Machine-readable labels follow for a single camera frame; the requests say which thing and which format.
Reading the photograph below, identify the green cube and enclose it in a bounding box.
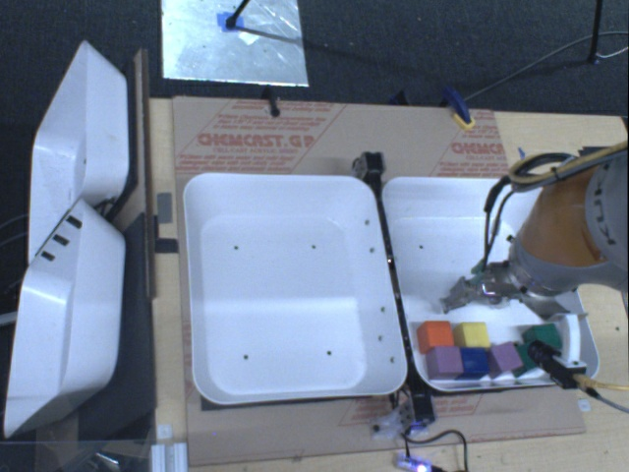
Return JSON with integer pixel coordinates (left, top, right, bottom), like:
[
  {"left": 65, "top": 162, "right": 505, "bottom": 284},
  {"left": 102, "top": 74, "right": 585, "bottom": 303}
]
[
  {"left": 512, "top": 345, "right": 547, "bottom": 379},
  {"left": 521, "top": 324, "right": 562, "bottom": 352}
]

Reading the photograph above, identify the white plastic tray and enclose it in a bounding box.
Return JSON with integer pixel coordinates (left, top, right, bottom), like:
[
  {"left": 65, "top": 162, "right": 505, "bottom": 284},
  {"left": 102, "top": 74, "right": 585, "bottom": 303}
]
[
  {"left": 380, "top": 175, "right": 601, "bottom": 393},
  {"left": 182, "top": 172, "right": 410, "bottom": 407}
]

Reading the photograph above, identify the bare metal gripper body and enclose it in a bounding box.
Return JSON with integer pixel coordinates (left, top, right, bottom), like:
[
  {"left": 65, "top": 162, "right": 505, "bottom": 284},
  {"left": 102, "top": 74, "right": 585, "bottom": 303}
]
[{"left": 469, "top": 261, "right": 530, "bottom": 310}]

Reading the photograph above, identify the yellow cube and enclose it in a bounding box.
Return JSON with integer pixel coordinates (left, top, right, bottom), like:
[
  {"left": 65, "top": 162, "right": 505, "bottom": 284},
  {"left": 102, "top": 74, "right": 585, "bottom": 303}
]
[{"left": 452, "top": 321, "right": 492, "bottom": 350}]

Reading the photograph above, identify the brown cardboard board red print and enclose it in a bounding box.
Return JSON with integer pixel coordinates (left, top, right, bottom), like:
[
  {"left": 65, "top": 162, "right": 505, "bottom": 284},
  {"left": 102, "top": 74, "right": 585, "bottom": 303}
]
[{"left": 171, "top": 95, "right": 589, "bottom": 467}]

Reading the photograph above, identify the purple cube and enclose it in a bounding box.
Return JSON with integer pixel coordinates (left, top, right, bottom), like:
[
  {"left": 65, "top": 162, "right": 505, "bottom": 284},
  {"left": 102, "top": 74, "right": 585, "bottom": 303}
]
[
  {"left": 424, "top": 345, "right": 465, "bottom": 381},
  {"left": 487, "top": 341, "right": 524, "bottom": 378}
]

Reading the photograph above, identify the orange cube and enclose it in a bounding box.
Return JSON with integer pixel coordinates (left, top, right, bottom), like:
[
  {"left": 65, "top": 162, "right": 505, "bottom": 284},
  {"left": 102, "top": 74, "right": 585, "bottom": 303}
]
[{"left": 416, "top": 320, "right": 455, "bottom": 355}]

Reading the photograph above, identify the thin black rod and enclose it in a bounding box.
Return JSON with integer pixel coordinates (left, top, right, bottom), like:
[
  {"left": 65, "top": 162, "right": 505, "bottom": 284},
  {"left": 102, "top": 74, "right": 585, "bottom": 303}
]
[{"left": 366, "top": 167, "right": 429, "bottom": 412}]

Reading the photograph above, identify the blue cube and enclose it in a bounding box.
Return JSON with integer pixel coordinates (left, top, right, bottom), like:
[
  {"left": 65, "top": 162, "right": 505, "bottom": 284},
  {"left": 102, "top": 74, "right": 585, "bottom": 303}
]
[{"left": 458, "top": 346, "right": 491, "bottom": 380}]

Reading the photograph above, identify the black cylinder on white bracket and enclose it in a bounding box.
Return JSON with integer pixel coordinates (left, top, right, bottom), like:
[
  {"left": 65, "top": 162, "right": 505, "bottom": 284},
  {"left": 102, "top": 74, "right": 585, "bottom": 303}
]
[{"left": 527, "top": 313, "right": 590, "bottom": 390}]

